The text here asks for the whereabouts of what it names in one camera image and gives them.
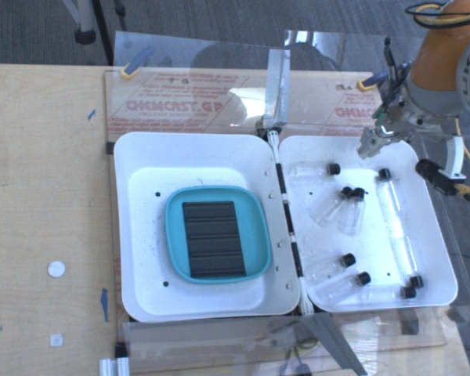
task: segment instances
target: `blue pen mark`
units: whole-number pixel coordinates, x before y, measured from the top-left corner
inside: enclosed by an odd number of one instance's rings
[[[108,290],[106,288],[103,288],[101,290],[101,298],[99,299],[101,302],[101,306],[103,307],[103,312],[104,312],[104,321],[109,322],[108,320]]]

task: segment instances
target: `black rubber mat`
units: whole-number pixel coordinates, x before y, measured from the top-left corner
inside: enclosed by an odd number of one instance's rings
[[[183,215],[193,278],[246,275],[232,201],[184,202]]]

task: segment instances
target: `glass vial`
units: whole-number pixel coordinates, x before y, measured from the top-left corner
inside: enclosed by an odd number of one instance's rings
[[[376,188],[397,268],[409,285],[415,288],[423,287],[423,280],[418,274],[410,238],[403,227],[403,210],[400,206],[400,200],[392,182],[392,174],[387,168],[378,172]]]
[[[310,287],[315,287],[324,281],[343,273],[347,268],[354,265],[355,262],[355,256],[349,253],[333,260],[323,259],[316,261],[306,269],[306,281]]]
[[[289,165],[288,175],[294,181],[318,180],[329,175],[337,175],[341,171],[337,163],[319,161],[297,161]]]
[[[364,303],[400,302],[416,297],[416,289],[413,286],[404,287],[399,284],[368,285],[360,294],[360,300]]]
[[[365,193],[366,192],[362,188],[355,188],[350,194],[345,208],[346,210],[338,224],[338,228],[341,233],[353,237],[360,232],[366,206],[366,202],[363,199]]]
[[[352,195],[352,188],[346,186],[337,194],[334,195],[331,202],[325,204],[325,208],[313,216],[313,219],[319,226],[327,227],[337,218],[341,212],[341,208],[346,205],[350,195]]]
[[[367,272],[343,277],[329,284],[323,284],[316,293],[326,306],[334,306],[348,297],[358,294],[362,287],[371,282]]]

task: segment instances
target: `gray carpet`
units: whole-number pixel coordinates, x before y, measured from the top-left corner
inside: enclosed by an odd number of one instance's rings
[[[113,41],[115,32],[121,29],[114,3],[101,1]],[[127,27],[132,32],[281,47],[286,30],[423,38],[425,30],[403,12],[404,8],[423,1],[449,0],[122,1],[127,11]],[[75,28],[60,0],[0,0],[0,63],[87,64],[84,48],[74,42]],[[107,65],[100,37],[93,49],[92,63]],[[414,46],[401,48],[396,56],[412,60],[416,51]],[[366,59],[359,51],[355,61],[364,63]],[[461,116],[461,127],[470,148],[467,114]],[[421,155],[445,161],[445,149],[435,144],[423,141],[415,149]],[[463,173],[470,181],[469,165],[465,165]],[[450,317],[460,328],[470,359],[470,202],[444,197],[434,190],[431,195],[460,285]]]

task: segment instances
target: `metal bracket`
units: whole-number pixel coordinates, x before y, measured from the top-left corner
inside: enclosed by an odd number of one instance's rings
[[[99,376],[130,376],[128,357],[99,360]]]
[[[463,137],[451,136],[447,140],[446,167],[440,169],[439,172],[444,174],[448,179],[466,179],[466,176],[461,174],[464,155],[465,144],[463,143]]]
[[[263,128],[280,127],[287,122],[290,73],[291,52],[283,49],[270,49]]]

